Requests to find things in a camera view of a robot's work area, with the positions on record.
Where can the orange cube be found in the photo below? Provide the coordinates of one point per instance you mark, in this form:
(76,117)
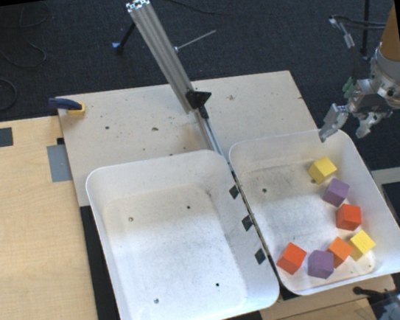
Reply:
(340,249)

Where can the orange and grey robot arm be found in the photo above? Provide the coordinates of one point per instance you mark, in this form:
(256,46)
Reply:
(390,45)

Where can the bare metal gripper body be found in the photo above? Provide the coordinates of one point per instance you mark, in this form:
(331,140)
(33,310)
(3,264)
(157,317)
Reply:
(370,100)

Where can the red-orange cube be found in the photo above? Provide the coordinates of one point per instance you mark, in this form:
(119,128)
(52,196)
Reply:
(291,258)
(348,217)

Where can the white plastic tray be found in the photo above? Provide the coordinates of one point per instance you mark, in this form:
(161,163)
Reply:
(293,212)
(176,248)

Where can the pale wood board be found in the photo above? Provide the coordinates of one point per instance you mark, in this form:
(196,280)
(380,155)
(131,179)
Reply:
(135,128)

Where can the purple cube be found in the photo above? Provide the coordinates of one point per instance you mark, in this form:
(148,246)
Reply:
(320,264)
(336,192)

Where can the yellow cube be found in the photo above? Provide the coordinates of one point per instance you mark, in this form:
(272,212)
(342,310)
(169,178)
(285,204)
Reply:
(322,169)
(362,244)

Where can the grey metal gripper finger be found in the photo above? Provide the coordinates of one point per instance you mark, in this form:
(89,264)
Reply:
(332,121)
(366,127)

